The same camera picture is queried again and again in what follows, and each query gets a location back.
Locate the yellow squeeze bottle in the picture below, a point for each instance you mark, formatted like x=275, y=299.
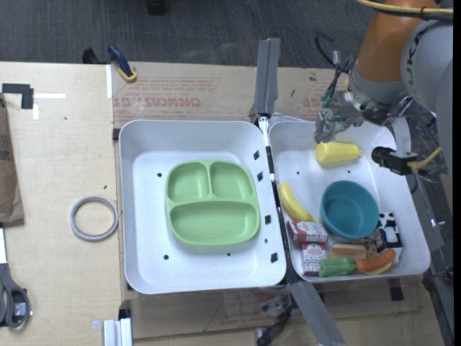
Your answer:
x=336, y=152

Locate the yellow banana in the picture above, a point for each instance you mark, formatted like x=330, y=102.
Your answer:
x=291, y=202

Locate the grey scissors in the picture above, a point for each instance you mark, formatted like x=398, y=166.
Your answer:
x=14, y=294

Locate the brown paper bag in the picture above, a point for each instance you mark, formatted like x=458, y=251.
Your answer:
x=7, y=178

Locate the brown dotted biscuit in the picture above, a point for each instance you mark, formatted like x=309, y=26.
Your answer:
x=371, y=247

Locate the black cylinder on white bracket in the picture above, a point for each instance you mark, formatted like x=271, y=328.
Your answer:
x=390, y=157

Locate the brown cardboard board red print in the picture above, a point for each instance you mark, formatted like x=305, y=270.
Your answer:
x=173, y=96

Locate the grey tape roll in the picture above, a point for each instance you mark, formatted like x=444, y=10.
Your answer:
x=73, y=225

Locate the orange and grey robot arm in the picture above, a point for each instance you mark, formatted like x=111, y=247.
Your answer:
x=389, y=42

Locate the white plastic tray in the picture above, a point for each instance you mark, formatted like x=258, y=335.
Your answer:
x=151, y=193
x=309, y=178

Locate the black and white milk carton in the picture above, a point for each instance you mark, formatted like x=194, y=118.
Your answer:
x=390, y=234

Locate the teal bowl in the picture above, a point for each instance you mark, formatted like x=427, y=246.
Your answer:
x=347, y=211

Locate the black caster wheel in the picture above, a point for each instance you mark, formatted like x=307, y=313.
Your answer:
x=156, y=4

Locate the green pea pods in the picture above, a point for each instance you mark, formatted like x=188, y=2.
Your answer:
x=335, y=267

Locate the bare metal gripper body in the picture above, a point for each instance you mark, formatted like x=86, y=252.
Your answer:
x=354, y=112

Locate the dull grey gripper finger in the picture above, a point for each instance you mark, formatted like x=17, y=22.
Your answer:
x=333, y=128
x=320, y=130

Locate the orange sausage in yellow bun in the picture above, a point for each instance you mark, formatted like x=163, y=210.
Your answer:
x=374, y=261

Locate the green divided plate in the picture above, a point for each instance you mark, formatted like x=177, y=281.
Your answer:
x=212, y=215

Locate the red and white carton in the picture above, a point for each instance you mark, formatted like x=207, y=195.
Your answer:
x=308, y=231
x=313, y=258

